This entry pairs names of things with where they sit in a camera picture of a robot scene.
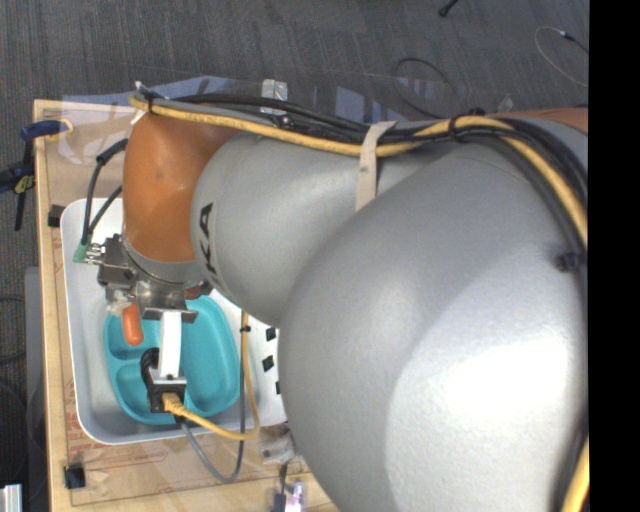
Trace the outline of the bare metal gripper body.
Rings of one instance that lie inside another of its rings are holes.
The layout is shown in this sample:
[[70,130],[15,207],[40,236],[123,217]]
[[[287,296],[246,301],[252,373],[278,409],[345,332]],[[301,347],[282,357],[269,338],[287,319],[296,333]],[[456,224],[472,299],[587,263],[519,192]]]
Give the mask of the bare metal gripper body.
[[184,323],[198,313],[188,309],[186,291],[198,288],[200,271],[195,261],[162,262],[143,256],[122,234],[107,238],[100,247],[98,283],[110,304],[135,303],[141,320],[160,321],[177,312]]

